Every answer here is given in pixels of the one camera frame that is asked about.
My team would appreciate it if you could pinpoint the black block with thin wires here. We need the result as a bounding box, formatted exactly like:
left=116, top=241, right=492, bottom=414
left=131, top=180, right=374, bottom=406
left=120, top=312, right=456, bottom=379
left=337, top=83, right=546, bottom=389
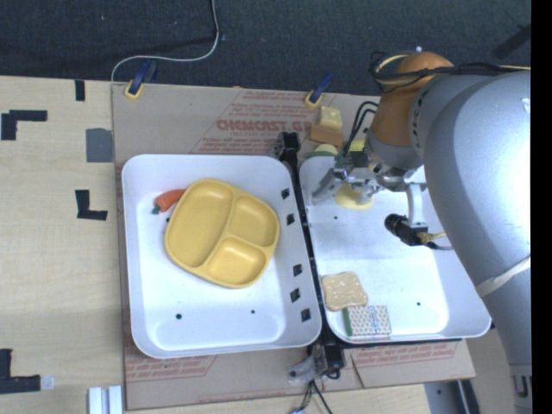
left=309, top=342, right=348, bottom=380
left=274, top=131, right=302, bottom=161

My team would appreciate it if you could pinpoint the yellow and green round toy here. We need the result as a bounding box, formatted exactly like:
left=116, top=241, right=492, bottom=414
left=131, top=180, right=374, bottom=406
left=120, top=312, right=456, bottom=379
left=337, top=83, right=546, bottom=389
left=304, top=143, right=341, bottom=161

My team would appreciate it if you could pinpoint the tan bread slice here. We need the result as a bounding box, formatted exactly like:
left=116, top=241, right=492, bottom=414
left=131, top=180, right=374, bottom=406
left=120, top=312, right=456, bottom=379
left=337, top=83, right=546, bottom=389
left=320, top=271, right=369, bottom=312

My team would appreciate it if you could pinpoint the white plastic tray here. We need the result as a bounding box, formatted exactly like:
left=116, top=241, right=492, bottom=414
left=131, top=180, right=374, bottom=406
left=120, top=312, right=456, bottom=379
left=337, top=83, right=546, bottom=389
left=121, top=153, right=323, bottom=360
left=298, top=154, right=493, bottom=346

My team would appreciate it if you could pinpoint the brown cardboard board red print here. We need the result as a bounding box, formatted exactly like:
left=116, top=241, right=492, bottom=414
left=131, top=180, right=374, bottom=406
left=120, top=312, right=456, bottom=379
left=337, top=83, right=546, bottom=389
left=110, top=81, right=477, bottom=411

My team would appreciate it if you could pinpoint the pale yellow toy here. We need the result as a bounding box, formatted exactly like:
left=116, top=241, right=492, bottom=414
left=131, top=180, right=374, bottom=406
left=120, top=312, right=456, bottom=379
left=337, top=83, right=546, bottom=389
left=333, top=182, right=374, bottom=211

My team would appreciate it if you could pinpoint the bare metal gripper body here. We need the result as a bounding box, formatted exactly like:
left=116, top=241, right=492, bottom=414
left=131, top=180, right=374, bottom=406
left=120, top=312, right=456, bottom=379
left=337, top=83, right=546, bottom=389
left=334, top=163, right=410, bottom=193

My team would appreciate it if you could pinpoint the black cylinder on white bracket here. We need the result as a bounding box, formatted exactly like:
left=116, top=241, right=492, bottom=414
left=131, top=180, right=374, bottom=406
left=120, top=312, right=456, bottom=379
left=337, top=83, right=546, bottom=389
left=384, top=180, right=432, bottom=248

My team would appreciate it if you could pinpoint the yellow cheese block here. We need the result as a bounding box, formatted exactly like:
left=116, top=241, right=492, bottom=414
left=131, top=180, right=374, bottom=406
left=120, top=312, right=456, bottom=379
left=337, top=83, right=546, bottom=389
left=317, top=105, right=343, bottom=130

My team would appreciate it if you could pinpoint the yellow divided plate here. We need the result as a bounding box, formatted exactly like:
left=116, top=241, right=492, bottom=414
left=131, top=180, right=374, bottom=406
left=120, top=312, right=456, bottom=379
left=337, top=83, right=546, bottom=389
left=163, top=178, right=282, bottom=290

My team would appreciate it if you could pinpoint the tan bread block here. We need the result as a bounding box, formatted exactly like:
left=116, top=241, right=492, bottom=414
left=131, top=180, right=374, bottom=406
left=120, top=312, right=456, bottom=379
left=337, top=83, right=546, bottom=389
left=309, top=123, right=345, bottom=148

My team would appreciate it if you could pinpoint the orange carrot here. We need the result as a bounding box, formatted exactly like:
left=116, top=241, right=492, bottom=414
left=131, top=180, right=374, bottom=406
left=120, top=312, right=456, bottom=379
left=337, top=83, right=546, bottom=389
left=150, top=188, right=187, bottom=216

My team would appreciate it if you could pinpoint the white patterned packet green edge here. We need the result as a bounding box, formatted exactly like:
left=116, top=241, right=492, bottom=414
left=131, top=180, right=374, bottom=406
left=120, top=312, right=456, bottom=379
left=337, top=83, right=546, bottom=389
left=342, top=304, right=393, bottom=338

